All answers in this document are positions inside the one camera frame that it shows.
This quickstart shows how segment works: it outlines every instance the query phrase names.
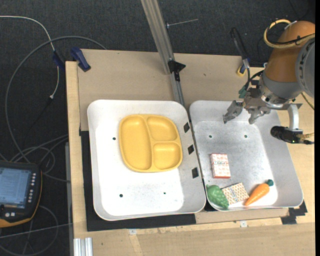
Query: black bracket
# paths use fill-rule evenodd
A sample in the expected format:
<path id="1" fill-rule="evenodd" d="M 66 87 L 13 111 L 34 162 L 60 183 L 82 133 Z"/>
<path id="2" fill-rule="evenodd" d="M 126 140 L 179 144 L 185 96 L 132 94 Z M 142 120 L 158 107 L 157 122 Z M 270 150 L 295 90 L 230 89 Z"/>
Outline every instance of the black bracket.
<path id="1" fill-rule="evenodd" d="M 307 212 L 306 203 L 303 200 L 299 208 L 289 208 L 289 216 L 281 217 L 282 224 L 297 224 L 297 216 L 305 216 Z"/>
<path id="2" fill-rule="evenodd" d="M 174 79 L 177 82 L 180 82 L 179 72 L 183 70 L 186 67 L 186 65 L 176 62 L 174 60 L 169 60 L 168 67 L 169 67 L 170 73 L 174 72 Z"/>

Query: table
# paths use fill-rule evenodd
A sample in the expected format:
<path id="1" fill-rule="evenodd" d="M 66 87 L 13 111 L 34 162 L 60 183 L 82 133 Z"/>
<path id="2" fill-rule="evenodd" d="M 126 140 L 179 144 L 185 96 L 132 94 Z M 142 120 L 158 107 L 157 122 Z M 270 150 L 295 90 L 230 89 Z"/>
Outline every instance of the table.
<path id="1" fill-rule="evenodd" d="M 315 147 L 288 144 L 307 213 L 297 224 L 283 224 L 288 208 L 244 211 L 201 211 L 196 224 L 148 229 L 87 231 L 79 129 L 88 130 L 87 107 L 97 99 L 174 100 L 169 75 L 157 52 L 82 50 L 90 72 L 75 61 L 66 62 L 67 113 L 69 127 L 72 217 L 74 238 L 92 238 L 93 255 L 315 255 Z M 239 56 L 175 54 L 186 65 L 180 72 L 188 110 L 197 100 L 232 101 L 246 82 L 236 70 Z M 252 68 L 252 74 L 260 71 Z M 314 111 L 302 96 L 296 103 L 300 129 L 314 131 Z M 278 112 L 281 125 L 288 126 L 287 112 Z"/>

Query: orange carrot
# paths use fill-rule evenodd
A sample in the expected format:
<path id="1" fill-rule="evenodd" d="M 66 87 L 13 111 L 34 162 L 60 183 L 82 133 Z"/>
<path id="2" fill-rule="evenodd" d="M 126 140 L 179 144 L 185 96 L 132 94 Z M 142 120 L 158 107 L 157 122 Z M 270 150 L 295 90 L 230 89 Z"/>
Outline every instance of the orange carrot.
<path id="1" fill-rule="evenodd" d="M 264 197 L 266 194 L 269 193 L 271 186 L 274 185 L 274 182 L 272 179 L 268 179 L 268 181 L 266 183 L 262 183 L 260 185 L 258 185 L 252 192 L 252 194 L 250 195 L 250 197 L 247 199 L 247 201 L 245 202 L 245 206 L 248 206 L 252 203 L 254 203 L 255 201 L 257 201 L 258 199 Z"/>

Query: green toy vegetable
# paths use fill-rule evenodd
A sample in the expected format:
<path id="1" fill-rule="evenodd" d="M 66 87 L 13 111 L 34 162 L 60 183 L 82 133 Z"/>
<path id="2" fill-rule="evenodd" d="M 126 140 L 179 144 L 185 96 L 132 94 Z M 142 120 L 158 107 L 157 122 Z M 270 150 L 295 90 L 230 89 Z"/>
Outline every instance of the green toy vegetable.
<path id="1" fill-rule="evenodd" d="M 207 185 L 206 193 L 210 202 L 225 209 L 229 207 L 228 199 L 219 186 Z"/>

